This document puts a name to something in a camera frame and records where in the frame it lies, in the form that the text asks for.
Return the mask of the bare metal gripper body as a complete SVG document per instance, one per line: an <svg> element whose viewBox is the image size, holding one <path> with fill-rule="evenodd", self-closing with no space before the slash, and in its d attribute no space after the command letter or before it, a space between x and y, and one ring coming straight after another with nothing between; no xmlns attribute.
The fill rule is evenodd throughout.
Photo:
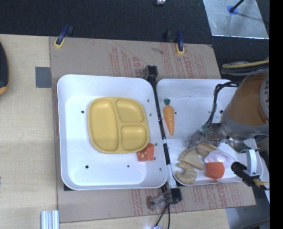
<svg viewBox="0 0 283 229"><path fill-rule="evenodd" d="M248 134L242 125L235 124L230 128L225 123L214 123L210 127L210 138L226 138L228 145L237 153L246 153L249 150L258 151L254 134Z"/></svg>

